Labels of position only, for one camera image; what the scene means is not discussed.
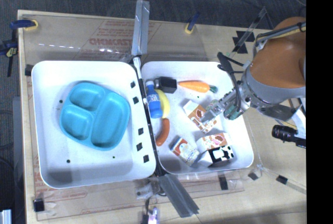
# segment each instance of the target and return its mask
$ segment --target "small box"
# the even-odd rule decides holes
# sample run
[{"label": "small box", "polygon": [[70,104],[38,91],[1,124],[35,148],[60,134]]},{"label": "small box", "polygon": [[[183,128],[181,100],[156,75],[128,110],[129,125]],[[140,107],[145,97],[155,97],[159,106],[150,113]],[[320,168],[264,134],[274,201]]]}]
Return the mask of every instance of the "small box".
[{"label": "small box", "polygon": [[202,154],[198,163],[200,163],[205,167],[209,167],[213,164],[227,161],[233,158],[234,158],[233,150],[231,149],[230,146],[226,145],[219,148],[207,150],[204,154]]},{"label": "small box", "polygon": [[185,139],[179,138],[171,148],[175,155],[179,156],[188,166],[192,166],[199,156],[199,151],[191,146]]},{"label": "small box", "polygon": [[200,153],[206,150],[219,148],[225,145],[231,145],[229,134],[219,133],[215,135],[207,135],[197,140],[197,147]]},{"label": "small box", "polygon": [[193,101],[189,100],[185,106],[183,106],[185,114],[188,118],[195,123],[195,125],[204,133],[207,134],[213,126],[217,123],[216,119],[213,119],[205,124],[203,124],[200,119],[205,114],[206,110],[199,104],[194,103]]}]

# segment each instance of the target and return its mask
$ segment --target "blue plate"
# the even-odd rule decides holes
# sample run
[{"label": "blue plate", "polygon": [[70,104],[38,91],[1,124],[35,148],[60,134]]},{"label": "blue plate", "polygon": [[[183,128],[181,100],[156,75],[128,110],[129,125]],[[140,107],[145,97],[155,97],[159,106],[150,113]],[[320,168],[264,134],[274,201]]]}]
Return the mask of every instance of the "blue plate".
[{"label": "blue plate", "polygon": [[60,127],[69,138],[98,150],[111,150],[121,141],[130,119],[128,101],[92,83],[75,85],[63,104]]}]

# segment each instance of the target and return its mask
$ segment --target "yellow banana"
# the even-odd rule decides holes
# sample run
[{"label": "yellow banana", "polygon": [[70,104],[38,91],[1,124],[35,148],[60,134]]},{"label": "yellow banana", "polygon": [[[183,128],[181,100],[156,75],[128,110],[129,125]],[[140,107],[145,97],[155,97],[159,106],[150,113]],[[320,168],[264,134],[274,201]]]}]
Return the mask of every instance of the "yellow banana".
[{"label": "yellow banana", "polygon": [[162,118],[166,118],[166,117],[168,117],[169,112],[170,112],[170,103],[169,103],[168,97],[160,89],[155,89],[155,91],[158,94],[160,101],[161,101],[161,109],[163,111]]}]

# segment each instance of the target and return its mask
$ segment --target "brown sausage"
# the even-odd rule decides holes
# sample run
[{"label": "brown sausage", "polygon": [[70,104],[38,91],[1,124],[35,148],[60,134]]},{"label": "brown sausage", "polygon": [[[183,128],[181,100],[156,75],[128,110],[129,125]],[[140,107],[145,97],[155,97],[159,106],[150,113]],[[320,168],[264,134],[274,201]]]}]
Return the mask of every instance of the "brown sausage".
[{"label": "brown sausage", "polygon": [[156,139],[156,145],[160,147],[166,141],[170,132],[170,121],[168,118],[162,119],[162,132],[159,137]]}]

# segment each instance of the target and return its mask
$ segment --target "blue bottle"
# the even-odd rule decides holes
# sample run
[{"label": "blue bottle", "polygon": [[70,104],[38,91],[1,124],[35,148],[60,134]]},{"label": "blue bottle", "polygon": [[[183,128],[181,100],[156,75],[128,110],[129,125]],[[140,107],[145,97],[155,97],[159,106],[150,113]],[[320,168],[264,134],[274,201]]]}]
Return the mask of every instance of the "blue bottle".
[{"label": "blue bottle", "polygon": [[161,109],[160,98],[157,92],[154,90],[154,82],[147,81],[146,87],[147,87],[147,102],[148,102],[150,117],[160,118],[163,115],[163,111]]}]

